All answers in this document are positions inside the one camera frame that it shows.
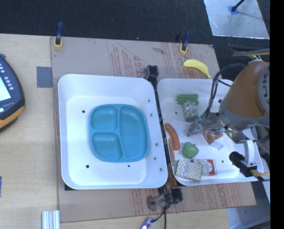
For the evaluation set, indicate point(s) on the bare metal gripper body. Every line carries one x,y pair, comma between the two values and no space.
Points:
217,121

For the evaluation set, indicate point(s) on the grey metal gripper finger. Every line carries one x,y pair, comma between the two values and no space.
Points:
209,131
194,128

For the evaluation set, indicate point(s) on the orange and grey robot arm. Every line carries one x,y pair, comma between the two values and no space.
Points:
244,92

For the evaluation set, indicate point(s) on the orange and white packet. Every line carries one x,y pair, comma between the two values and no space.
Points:
212,138

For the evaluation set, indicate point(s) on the green bell pepper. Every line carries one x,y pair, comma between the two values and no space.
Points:
190,150

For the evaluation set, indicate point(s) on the orange sausage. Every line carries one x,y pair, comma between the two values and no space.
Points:
173,135

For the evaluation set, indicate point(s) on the white plastic tray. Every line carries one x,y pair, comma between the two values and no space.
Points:
77,137
225,156

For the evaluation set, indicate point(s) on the green pea pods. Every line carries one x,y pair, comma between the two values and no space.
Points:
186,97

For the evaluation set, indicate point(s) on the white and orange carton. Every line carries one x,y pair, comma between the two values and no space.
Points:
209,167

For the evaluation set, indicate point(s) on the yellow patterned carton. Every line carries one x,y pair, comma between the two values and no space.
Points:
188,170

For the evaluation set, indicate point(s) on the yellow banana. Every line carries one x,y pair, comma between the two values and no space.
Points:
197,65

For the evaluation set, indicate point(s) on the blue divided plate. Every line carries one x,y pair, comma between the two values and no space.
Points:
132,128

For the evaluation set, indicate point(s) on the brown cardboard board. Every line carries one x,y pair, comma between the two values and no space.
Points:
89,56

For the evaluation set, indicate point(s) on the black cylinder on white bracket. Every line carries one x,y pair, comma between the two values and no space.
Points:
244,164

